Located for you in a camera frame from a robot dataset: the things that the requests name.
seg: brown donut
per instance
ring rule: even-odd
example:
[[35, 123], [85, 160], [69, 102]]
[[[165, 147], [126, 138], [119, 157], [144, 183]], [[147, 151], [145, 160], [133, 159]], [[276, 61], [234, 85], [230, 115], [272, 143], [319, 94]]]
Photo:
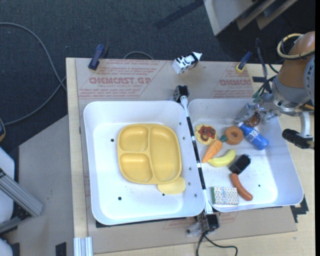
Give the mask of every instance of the brown donut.
[[242, 130], [240, 128], [238, 128], [237, 126], [230, 126], [228, 127], [224, 133], [223, 133], [227, 140], [226, 143], [230, 144], [230, 145], [237, 145], [239, 144], [243, 138], [244, 138], [244, 133], [242, 132]]

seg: pizza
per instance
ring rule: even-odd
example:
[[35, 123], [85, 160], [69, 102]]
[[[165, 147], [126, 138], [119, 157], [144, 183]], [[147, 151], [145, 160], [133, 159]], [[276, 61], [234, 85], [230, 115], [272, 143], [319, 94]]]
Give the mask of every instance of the pizza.
[[202, 144], [210, 145], [217, 139], [217, 136], [217, 131], [212, 125], [198, 124], [195, 127], [195, 138]]

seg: black floor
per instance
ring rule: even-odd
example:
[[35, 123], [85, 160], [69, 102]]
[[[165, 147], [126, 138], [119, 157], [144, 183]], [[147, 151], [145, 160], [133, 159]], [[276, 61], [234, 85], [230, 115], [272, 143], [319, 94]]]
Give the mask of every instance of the black floor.
[[[264, 61], [274, 64], [281, 38], [314, 31], [315, 16], [316, 0], [298, 0], [262, 30], [253, 21], [240, 31], [234, 22], [214, 36], [202, 0], [0, 0], [0, 147], [9, 153], [67, 115], [62, 87], [41, 107], [59, 85], [47, 53], [61, 80], [67, 57], [92, 58], [98, 44], [109, 46], [110, 59], [141, 51], [173, 60], [194, 51], [202, 61], [237, 62], [256, 53], [259, 38]], [[256, 54], [249, 62], [260, 63]]]

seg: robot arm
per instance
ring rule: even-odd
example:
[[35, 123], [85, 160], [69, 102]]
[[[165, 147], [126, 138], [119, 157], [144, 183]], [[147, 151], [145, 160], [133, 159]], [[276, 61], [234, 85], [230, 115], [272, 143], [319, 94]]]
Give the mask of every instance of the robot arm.
[[[297, 37], [294, 46], [288, 54], [284, 54], [282, 51], [284, 42], [293, 37]], [[281, 114], [299, 116], [301, 132], [286, 129], [282, 136], [302, 149], [314, 149], [313, 138], [308, 134], [309, 113], [296, 111], [296, 108], [310, 100], [315, 105], [315, 31], [286, 36], [278, 44], [277, 53], [285, 60], [272, 81], [271, 91], [260, 95], [260, 91], [257, 91], [254, 104], [247, 103], [235, 121], [243, 122], [257, 113], [263, 124]]]

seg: white tray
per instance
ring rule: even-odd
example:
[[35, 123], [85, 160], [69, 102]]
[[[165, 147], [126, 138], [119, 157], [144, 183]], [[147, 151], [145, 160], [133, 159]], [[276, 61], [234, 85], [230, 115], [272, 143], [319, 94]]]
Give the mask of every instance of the white tray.
[[[218, 137], [235, 125], [234, 117], [252, 99], [195, 99], [188, 109], [193, 128], [213, 125]], [[184, 218], [203, 211], [205, 199], [197, 160], [183, 107], [163, 101], [94, 101], [83, 112], [90, 175], [91, 205], [95, 219], [104, 225]], [[162, 195], [157, 185], [136, 184], [121, 174], [117, 157], [119, 131], [138, 123], [161, 124], [177, 134], [182, 159], [181, 176], [186, 189], [178, 195]], [[257, 130], [269, 140], [264, 150], [257, 150], [245, 139], [238, 145], [223, 143], [218, 156], [233, 147], [237, 156], [248, 154], [251, 164], [240, 174], [242, 185], [253, 195], [252, 201], [239, 197], [238, 205], [216, 205], [220, 212], [296, 205], [303, 199], [303, 189], [293, 164], [278, 118], [260, 124]], [[207, 146], [197, 142], [200, 158]], [[210, 187], [232, 187], [228, 167], [201, 164], [211, 201]]]

